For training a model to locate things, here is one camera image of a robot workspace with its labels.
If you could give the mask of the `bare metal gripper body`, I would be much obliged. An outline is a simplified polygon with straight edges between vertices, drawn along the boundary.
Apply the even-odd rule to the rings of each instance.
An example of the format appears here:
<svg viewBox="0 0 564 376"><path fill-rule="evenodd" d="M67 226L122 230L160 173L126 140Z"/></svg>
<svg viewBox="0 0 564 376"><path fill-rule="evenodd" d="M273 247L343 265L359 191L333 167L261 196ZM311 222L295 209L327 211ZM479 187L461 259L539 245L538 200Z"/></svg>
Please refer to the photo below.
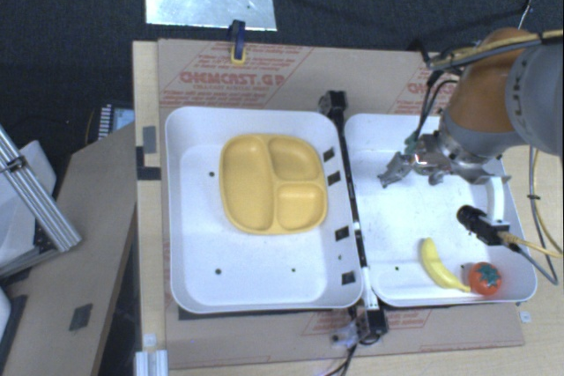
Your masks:
<svg viewBox="0 0 564 376"><path fill-rule="evenodd" d="M413 151L413 169L428 178L436 169L448 171L467 182L487 182L494 175L485 169L489 158L464 150L448 133L422 135Z"/></svg>

